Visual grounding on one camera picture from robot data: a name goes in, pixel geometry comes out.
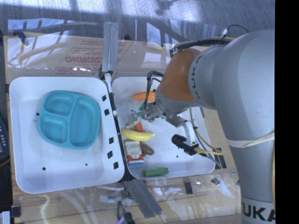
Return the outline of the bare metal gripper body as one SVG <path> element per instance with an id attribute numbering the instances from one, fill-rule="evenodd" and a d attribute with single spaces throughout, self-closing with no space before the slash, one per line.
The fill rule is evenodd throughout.
<path id="1" fill-rule="evenodd" d="M 166 110 L 159 102 L 151 102 L 148 104 L 142 104 L 140 107 L 140 116 L 147 121 L 154 121 L 158 118 L 164 118 L 167 115 Z"/>

